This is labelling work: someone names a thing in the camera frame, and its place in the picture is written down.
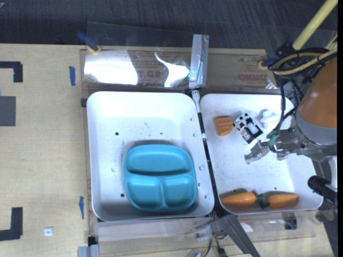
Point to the orange carrot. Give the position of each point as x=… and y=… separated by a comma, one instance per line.
x=238, y=198
x=282, y=200

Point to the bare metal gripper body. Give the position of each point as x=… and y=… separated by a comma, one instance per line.
x=290, y=143

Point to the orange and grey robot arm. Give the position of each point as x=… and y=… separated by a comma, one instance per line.
x=321, y=95

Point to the blue divided plate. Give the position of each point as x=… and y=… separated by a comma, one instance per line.
x=159, y=175

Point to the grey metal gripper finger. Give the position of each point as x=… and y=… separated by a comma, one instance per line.
x=251, y=158
x=259, y=146

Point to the white plastic tray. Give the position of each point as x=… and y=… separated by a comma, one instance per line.
x=112, y=122
x=268, y=175

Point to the orange square biscuit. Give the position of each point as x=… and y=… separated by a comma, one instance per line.
x=223, y=125

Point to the black and white packet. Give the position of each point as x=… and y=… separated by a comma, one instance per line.
x=247, y=128

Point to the black cylinder on white bracket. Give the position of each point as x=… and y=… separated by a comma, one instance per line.
x=320, y=185

